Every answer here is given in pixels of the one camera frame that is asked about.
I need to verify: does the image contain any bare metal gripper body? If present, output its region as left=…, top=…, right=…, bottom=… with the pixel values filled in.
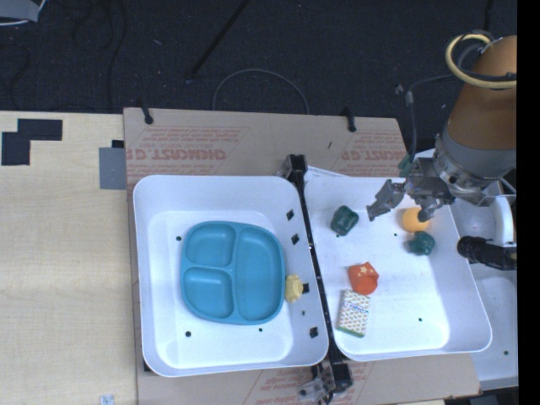
left=403, top=156, right=503, bottom=210

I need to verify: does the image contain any orange ball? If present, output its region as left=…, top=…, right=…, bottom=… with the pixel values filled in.
left=401, top=207, right=432, bottom=233

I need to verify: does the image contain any green toy broccoli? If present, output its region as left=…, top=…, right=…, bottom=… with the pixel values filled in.
left=407, top=230, right=436, bottom=257

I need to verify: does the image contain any green toy bell pepper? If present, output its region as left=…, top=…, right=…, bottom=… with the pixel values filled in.
left=329, top=204, right=360, bottom=237

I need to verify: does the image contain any white printed paper sheet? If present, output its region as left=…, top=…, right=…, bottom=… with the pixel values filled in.
left=305, top=165, right=348, bottom=180

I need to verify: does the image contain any orange carton with yellow star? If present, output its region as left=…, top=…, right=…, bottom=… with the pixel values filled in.
left=347, top=261, right=381, bottom=296

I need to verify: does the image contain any thin black rod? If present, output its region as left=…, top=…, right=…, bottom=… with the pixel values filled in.
left=291, top=170, right=345, bottom=377

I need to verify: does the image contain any white plastic tray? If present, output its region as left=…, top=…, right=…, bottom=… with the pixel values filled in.
left=303, top=175, right=494, bottom=363
left=132, top=174, right=331, bottom=379

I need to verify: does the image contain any yellow patterned packet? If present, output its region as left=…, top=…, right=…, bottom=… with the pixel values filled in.
left=335, top=289, right=373, bottom=339

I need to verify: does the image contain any yellow toy bottle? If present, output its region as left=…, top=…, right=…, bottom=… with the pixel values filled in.
left=284, top=273, right=305, bottom=305

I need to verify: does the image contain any brown cardboard board red print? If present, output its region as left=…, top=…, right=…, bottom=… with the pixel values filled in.
left=122, top=107, right=483, bottom=405

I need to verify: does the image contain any blue divided plate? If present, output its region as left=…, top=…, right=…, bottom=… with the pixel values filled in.
left=179, top=220, right=287, bottom=326

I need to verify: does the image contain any black cylinder on white bracket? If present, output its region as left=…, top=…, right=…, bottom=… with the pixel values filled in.
left=456, top=194, right=518, bottom=272

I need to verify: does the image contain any black block with wires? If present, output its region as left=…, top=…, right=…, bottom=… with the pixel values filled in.
left=327, top=359, right=354, bottom=395
left=281, top=154, right=309, bottom=181

